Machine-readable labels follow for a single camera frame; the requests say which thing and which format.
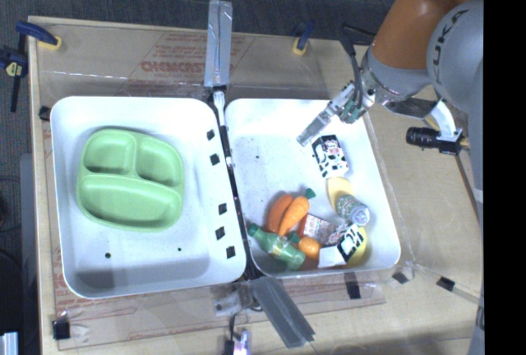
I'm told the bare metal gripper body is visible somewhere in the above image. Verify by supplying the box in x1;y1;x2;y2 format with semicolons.
327;81;376;118

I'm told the black and white cow carton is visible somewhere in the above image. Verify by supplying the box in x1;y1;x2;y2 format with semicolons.
311;134;351;180

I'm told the white plastic tray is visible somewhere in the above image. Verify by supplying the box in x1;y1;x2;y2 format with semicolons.
48;95;248;300
224;97;403;279

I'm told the yellow banana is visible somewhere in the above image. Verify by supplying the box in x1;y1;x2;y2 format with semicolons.
325;176;355;211

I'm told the orange carrot with green top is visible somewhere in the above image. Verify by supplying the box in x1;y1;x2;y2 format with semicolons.
277;187;317;238

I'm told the green and white small can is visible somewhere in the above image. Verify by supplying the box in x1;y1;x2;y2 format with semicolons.
335;193;371;228

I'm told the red and white packet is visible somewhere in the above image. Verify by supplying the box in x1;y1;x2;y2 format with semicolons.
297;213;336;246

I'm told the orange bottle with green cap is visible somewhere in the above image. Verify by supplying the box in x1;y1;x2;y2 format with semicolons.
286;231;322;263

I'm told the green plastic bottle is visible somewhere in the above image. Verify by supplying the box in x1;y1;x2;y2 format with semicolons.
247;222;307;273

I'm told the green divided plate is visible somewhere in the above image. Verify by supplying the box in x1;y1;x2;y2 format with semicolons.
75;127;186;233

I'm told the brown cardboard board red print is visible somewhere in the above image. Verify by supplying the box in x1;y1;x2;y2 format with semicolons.
35;25;416;351

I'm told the black cylinder on white bracket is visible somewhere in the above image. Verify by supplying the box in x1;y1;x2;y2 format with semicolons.
405;98;466;156

